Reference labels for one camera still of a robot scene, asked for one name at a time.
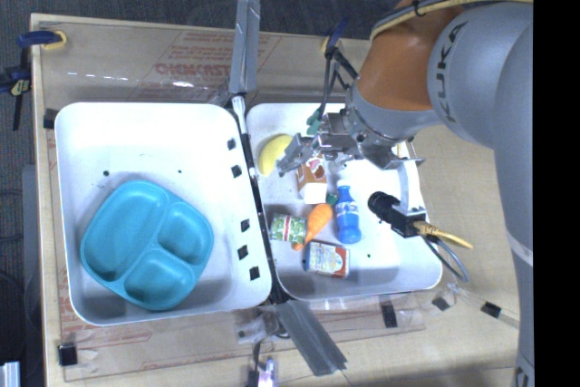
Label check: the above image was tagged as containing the blue divided plate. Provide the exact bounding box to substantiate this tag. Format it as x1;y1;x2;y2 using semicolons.
79;179;216;313

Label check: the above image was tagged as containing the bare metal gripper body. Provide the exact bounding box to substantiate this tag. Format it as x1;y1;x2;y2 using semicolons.
311;111;400;161

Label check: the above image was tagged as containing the blue bottle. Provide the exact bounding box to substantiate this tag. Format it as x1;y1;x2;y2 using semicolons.
334;184;364;246

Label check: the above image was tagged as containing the white plastic tray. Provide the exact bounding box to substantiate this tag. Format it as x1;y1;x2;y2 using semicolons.
53;101;274;327
244;102;444;302

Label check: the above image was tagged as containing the orange and blue carton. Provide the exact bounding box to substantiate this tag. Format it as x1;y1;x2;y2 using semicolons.
303;240;352;279

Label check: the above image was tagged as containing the yellow banana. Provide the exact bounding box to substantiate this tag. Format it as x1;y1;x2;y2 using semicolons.
257;133;295;178

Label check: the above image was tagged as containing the brown cardboard board, red print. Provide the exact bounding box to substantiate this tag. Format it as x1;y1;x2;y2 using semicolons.
37;19;430;382

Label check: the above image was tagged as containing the orange carrot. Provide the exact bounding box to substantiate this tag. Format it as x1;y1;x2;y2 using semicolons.
291;192;340;252

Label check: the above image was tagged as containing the black cylinder on white bracket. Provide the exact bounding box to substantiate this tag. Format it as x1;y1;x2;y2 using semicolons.
367;154;428;240

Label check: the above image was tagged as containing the orange and white carton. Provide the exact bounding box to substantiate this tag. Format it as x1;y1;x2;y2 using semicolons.
295;155;329;206

